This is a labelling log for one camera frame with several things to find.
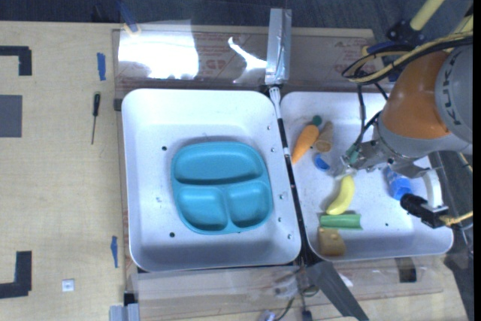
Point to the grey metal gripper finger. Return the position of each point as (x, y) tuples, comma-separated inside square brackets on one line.
[(351, 170), (339, 172)]

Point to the small blue cup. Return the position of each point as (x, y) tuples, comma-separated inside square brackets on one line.
[(321, 162)]

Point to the black screwdriver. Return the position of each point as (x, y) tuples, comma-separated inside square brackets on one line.
[(95, 109)]

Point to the orange carrot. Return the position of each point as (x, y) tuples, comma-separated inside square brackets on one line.
[(305, 143)]

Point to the small white square tile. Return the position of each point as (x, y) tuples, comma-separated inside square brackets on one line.
[(68, 285)]

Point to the yellow banana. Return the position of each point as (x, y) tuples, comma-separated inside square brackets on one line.
[(342, 197)]

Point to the black cylinder on white bracket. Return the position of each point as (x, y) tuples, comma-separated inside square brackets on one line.
[(418, 206)]

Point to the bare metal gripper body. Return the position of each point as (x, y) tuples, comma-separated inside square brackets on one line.
[(370, 154)]

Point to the blue plastic bottle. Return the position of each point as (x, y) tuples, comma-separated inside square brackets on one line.
[(398, 186)]

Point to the tan bread piece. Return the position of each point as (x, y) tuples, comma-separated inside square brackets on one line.
[(324, 141)]

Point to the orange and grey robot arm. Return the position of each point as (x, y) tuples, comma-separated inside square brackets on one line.
[(417, 105)]

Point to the white plastic tray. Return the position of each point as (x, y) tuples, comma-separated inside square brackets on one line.
[(376, 233), (150, 169)]

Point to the blue divided plate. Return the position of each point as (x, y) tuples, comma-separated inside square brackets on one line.
[(221, 188)]

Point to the green celery stick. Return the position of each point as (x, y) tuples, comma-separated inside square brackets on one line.
[(340, 221)]

